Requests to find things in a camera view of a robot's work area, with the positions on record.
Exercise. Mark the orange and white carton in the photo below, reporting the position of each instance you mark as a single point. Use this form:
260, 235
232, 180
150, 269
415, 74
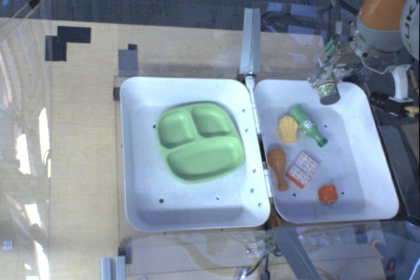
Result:
302, 170

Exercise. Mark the brown chicken drumstick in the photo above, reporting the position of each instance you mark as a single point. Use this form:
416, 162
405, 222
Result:
277, 163

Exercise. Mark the white plastic tray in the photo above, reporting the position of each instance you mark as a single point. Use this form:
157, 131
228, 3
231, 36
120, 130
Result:
357, 154
144, 200

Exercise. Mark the orange toy pepper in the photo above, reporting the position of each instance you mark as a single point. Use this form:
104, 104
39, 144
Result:
327, 194

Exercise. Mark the green bottle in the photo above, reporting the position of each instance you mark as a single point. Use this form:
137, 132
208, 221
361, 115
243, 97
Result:
307, 126

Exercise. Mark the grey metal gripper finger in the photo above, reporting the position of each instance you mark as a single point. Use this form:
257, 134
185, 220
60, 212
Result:
336, 74
314, 78

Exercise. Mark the green and white can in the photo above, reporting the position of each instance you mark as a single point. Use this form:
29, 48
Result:
328, 92

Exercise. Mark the yellow shell biscuit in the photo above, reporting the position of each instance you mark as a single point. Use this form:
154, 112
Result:
288, 130

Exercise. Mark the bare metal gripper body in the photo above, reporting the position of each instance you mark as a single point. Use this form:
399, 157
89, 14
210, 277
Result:
348, 62

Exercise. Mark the green divided plate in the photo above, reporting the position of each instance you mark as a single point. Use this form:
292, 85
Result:
203, 157

